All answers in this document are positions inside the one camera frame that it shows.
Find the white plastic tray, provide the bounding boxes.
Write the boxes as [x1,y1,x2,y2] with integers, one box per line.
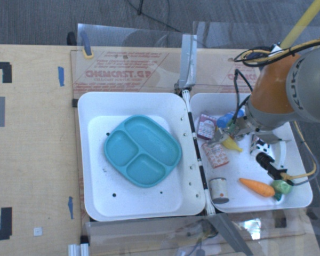
[77,91,206,222]
[189,92,314,214]

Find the maroon and white carton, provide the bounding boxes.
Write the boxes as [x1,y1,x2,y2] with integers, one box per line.
[196,113,218,141]

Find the black and white carton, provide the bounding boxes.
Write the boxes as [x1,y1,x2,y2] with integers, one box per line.
[250,135,271,157]

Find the blue divided plate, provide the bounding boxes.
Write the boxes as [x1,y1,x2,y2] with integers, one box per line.
[103,114,183,189]

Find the brown cardboard board red print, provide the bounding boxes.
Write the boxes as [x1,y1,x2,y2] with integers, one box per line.
[70,46,311,241]

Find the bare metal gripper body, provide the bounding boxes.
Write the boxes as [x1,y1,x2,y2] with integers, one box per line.
[227,116,260,140]

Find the orange carrot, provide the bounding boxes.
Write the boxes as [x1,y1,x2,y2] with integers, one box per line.
[238,178,276,198]

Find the blue plastic bottle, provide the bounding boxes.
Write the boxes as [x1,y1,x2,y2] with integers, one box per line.
[216,109,246,129]

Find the yellow banana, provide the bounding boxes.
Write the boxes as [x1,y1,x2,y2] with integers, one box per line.
[221,135,244,153]

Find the orange and white packet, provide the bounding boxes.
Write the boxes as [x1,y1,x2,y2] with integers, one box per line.
[201,142,230,169]

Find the black cylinder on white bracket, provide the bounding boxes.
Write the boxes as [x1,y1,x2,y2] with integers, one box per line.
[255,139,288,180]

